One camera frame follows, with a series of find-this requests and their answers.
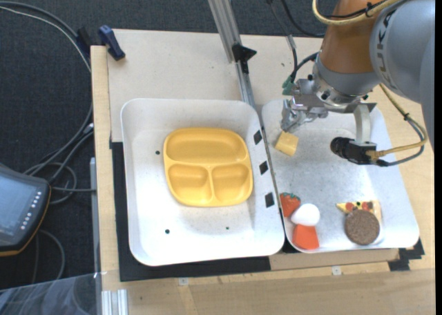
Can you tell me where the black cylinder on white bracket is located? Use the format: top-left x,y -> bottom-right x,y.
329,102 -> 379,166

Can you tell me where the pale wood board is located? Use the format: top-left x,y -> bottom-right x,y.
106,28 -> 435,263

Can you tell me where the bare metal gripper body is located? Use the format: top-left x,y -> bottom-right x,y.
291,78 -> 364,118

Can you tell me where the brown round biscuit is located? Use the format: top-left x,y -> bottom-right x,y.
344,209 -> 381,247

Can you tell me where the white egg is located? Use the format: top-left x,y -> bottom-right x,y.
290,203 -> 321,228

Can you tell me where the orange wedge block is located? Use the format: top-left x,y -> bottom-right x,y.
291,224 -> 320,251

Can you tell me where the white plastic tray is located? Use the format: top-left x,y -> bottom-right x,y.
119,97 -> 286,267
261,98 -> 421,254

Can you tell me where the red strawberry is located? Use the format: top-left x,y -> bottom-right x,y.
279,191 -> 302,218

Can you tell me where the yellow cheese wedge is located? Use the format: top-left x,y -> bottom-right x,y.
274,130 -> 300,158

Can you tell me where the yellow divided plate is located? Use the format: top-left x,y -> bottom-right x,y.
162,127 -> 254,208

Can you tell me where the pizza slice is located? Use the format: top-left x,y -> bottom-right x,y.
336,200 -> 383,225

